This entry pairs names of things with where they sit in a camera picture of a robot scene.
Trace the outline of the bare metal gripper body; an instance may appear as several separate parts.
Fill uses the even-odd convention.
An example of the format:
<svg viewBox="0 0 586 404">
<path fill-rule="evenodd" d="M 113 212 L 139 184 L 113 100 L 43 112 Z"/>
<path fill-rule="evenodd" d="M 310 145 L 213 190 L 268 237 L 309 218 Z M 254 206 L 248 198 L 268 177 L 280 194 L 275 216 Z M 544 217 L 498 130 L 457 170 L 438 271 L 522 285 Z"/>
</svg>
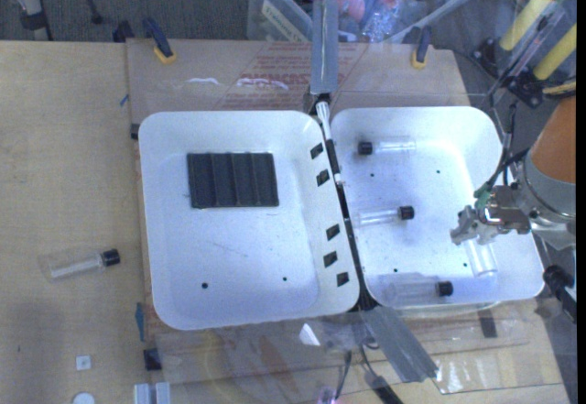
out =
<svg viewBox="0 0 586 404">
<path fill-rule="evenodd" d="M 483 222 L 498 230 L 532 232 L 540 237 L 572 237 L 572 214 L 538 196 L 529 185 L 494 186 L 483 208 Z"/>
</svg>

